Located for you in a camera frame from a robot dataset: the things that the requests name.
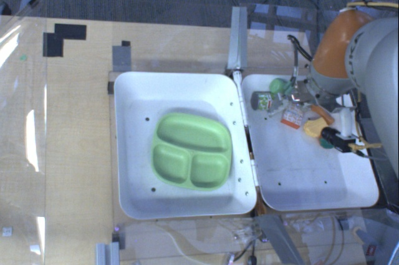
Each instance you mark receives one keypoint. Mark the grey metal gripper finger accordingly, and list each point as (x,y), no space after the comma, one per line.
(295,98)
(276,105)

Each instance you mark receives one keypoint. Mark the yellow toy food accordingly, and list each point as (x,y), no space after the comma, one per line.
(314,128)

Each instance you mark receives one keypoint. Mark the light green cylinder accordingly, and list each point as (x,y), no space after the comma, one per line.
(277,86)

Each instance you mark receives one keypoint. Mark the dark green round toy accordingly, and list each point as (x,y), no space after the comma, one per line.
(325,144)

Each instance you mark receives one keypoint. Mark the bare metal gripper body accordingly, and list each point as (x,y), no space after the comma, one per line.
(315,95)

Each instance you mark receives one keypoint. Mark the black cylinder on white bracket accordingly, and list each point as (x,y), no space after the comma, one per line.
(338,139)

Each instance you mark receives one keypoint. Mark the white plastic tray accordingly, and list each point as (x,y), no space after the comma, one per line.
(299,170)
(137,145)

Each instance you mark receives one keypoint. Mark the thin black and white rod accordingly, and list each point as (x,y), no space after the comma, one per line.
(244,114)

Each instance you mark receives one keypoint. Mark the orange and white carton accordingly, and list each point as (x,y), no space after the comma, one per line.
(292,118)

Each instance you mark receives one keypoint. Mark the green divided plate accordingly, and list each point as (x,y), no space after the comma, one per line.
(191,151)

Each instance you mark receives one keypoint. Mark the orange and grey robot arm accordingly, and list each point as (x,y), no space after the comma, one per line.
(374,70)

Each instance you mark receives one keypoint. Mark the orange carrot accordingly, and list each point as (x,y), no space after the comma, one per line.
(323,115)

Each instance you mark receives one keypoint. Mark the small green and white can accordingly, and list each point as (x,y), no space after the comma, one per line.
(262,100)

